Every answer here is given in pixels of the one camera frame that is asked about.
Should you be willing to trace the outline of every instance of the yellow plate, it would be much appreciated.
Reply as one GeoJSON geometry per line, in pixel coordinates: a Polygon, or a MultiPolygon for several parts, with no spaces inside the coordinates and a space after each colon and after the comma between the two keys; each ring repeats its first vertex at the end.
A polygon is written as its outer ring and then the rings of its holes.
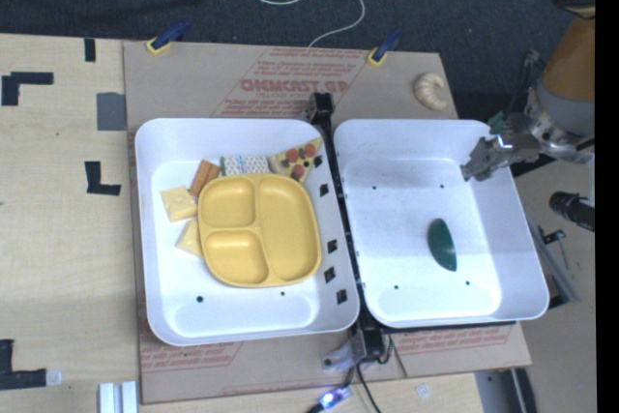
{"type": "Polygon", "coordinates": [[[308,192],[279,174],[222,176],[198,198],[204,259],[222,282],[268,287],[300,282],[320,265],[308,192]]]}

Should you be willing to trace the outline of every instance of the white tray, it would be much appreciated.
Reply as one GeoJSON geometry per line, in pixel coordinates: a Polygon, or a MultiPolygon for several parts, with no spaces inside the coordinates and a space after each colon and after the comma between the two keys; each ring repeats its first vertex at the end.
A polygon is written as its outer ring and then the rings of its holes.
{"type": "Polygon", "coordinates": [[[369,311],[395,328],[536,318],[547,286],[508,168],[465,182],[460,165],[488,127],[463,120],[351,120],[335,146],[369,311]],[[442,218],[457,270],[427,227],[442,218]]]}
{"type": "Polygon", "coordinates": [[[317,154],[323,163],[305,182],[322,262],[297,284],[239,288],[216,280],[202,260],[175,248],[185,223],[170,222],[161,199],[161,191],[188,187],[202,159],[275,155],[319,136],[296,120],[156,119],[140,127],[135,156],[146,309],[161,340],[193,345],[263,339],[335,332],[354,323],[359,297],[324,145],[317,154]],[[323,185],[329,192],[321,195],[323,185]]]}

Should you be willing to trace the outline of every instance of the cardboard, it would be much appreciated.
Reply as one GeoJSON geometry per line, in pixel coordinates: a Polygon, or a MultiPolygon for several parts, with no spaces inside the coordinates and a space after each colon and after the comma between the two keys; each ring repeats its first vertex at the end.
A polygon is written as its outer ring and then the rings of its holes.
{"type": "MultiPolygon", "coordinates": [[[[153,403],[307,387],[337,386],[343,373],[327,372],[323,357],[347,332],[174,347],[154,337],[146,321],[133,139],[159,117],[294,118],[312,92],[330,92],[334,127],[353,118],[457,118],[448,105],[422,106],[417,77],[445,78],[438,54],[389,52],[379,68],[368,51],[228,44],[174,43],[152,55],[144,42],[124,43],[130,185],[139,317],[141,401],[153,403]]],[[[372,365],[366,379],[391,380],[530,364],[519,324],[441,329],[393,335],[395,353],[372,365]]]]}

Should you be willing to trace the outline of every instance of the blue clamp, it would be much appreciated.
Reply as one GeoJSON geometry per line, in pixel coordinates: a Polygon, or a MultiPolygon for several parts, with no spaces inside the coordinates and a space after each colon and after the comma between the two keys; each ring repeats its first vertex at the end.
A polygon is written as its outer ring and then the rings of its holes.
{"type": "Polygon", "coordinates": [[[368,64],[373,68],[379,67],[385,62],[388,50],[395,50],[399,44],[399,30],[390,33],[389,36],[378,47],[373,49],[368,55],[368,64]]]}
{"type": "Polygon", "coordinates": [[[146,42],[146,48],[148,48],[148,51],[153,55],[159,55],[170,47],[170,42],[181,40],[190,29],[190,26],[191,24],[189,21],[175,22],[156,38],[146,42]]]}

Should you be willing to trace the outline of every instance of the wooden table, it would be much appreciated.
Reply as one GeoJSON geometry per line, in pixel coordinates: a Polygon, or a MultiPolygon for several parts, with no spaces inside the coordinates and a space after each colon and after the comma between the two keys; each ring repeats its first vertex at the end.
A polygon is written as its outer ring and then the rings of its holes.
{"type": "MultiPolygon", "coordinates": [[[[124,93],[122,43],[0,35],[0,74],[53,72],[0,106],[0,339],[14,370],[57,369],[59,385],[0,391],[0,411],[96,411],[98,385],[139,380],[127,133],[100,132],[96,96],[124,93]],[[118,196],[88,194],[84,163],[101,162],[118,196]]],[[[372,411],[353,385],[337,411],[372,411]]],[[[482,412],[472,373],[370,384],[385,412],[482,412]],[[426,384],[429,398],[416,387],[426,384]]],[[[140,411],[304,412],[321,390],[140,406],[140,411]]]]}

